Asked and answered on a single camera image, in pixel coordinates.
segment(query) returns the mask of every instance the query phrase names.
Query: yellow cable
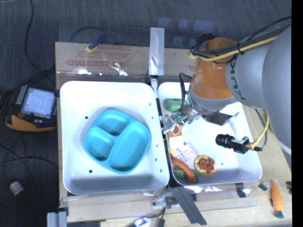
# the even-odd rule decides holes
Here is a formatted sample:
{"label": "yellow cable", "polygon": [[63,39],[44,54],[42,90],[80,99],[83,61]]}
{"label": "yellow cable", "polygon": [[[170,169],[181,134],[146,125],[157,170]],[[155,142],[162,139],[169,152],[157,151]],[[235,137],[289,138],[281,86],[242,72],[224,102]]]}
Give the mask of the yellow cable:
{"label": "yellow cable", "polygon": [[263,131],[261,132],[261,134],[259,135],[259,137],[256,140],[254,140],[253,142],[248,143],[246,145],[247,148],[254,149],[259,144],[260,140],[262,139],[262,137],[264,136],[266,130],[268,129],[268,126],[269,126],[269,116],[268,116],[268,113],[266,111],[265,111],[265,114],[266,114],[266,122],[265,122],[265,126],[264,126]]}
{"label": "yellow cable", "polygon": [[[247,45],[247,46],[241,48],[241,52],[246,51],[248,49],[251,49],[253,47],[257,47],[257,46],[262,45],[262,44],[266,44],[266,43],[272,42],[275,39],[277,39],[277,37],[278,36],[274,36],[274,37],[271,37],[271,38],[266,39],[266,40],[259,41],[259,42],[254,43],[254,44]],[[229,56],[237,54],[237,53],[239,53],[239,51],[238,50],[234,50],[234,51],[228,52],[226,54],[218,55],[218,56],[215,56],[215,57],[212,57],[212,58],[205,58],[205,57],[202,57],[202,56],[199,56],[199,57],[202,60],[204,60],[204,61],[216,61],[216,60],[219,60],[219,59],[222,59],[222,58],[225,58],[225,57],[229,57]]]}

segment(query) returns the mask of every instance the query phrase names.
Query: device screen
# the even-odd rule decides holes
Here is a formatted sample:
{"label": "device screen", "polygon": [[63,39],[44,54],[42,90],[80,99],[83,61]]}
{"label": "device screen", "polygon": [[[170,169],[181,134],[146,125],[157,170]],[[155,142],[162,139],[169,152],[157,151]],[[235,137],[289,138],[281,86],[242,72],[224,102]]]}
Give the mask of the device screen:
{"label": "device screen", "polygon": [[54,92],[29,87],[21,112],[50,119],[55,103]]}

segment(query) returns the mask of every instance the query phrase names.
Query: handheld device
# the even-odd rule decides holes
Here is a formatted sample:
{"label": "handheld device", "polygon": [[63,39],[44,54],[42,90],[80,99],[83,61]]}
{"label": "handheld device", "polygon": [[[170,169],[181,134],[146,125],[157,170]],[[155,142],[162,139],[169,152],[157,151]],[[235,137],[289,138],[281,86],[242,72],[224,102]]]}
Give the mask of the handheld device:
{"label": "handheld device", "polygon": [[17,131],[50,131],[57,126],[55,90],[23,84],[12,94],[6,125]]}

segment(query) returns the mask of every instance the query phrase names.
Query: brown sausage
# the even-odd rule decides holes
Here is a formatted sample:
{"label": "brown sausage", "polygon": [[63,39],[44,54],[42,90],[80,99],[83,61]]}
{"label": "brown sausage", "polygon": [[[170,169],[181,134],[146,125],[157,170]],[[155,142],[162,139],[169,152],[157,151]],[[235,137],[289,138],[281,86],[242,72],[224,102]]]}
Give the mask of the brown sausage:
{"label": "brown sausage", "polygon": [[186,175],[187,179],[189,180],[190,183],[194,184],[196,183],[196,177],[194,172],[189,168],[188,165],[186,165],[186,163],[184,163],[183,161],[174,158],[173,155],[170,155],[171,157],[171,162],[176,166],[179,167]]}

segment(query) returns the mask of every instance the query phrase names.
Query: table surface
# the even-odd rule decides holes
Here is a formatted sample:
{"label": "table surface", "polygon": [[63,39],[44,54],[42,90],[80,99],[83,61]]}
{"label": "table surface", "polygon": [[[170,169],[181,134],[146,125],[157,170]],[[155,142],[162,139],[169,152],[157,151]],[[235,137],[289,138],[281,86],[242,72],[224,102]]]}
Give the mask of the table surface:
{"label": "table surface", "polygon": [[[142,216],[157,215],[161,209],[152,202],[157,199],[157,192],[120,192],[108,194],[94,194],[86,196],[68,196],[62,181],[62,135],[60,98],[58,104],[58,152],[59,152],[59,190],[60,206],[68,207],[68,223],[102,221],[102,227],[126,227]],[[255,139],[262,131],[262,124],[258,115],[252,108],[243,106],[250,127],[252,137]],[[292,173],[287,165],[283,152],[274,133],[268,130],[267,145],[263,151],[258,152],[262,165],[262,177],[256,183],[245,183],[244,187],[250,189],[246,198],[234,194],[235,189],[227,185],[216,185],[222,191],[196,195],[196,206],[207,221],[207,226],[214,227],[263,227],[263,226],[292,226],[292,195],[286,182],[292,180]],[[260,183],[267,184],[273,179],[279,187],[284,200],[284,218],[277,218],[270,201],[270,190],[264,191],[258,187]],[[165,227],[199,226],[191,224],[182,208],[172,205],[164,214]],[[145,226],[158,226],[159,218],[150,218],[151,222]]]}

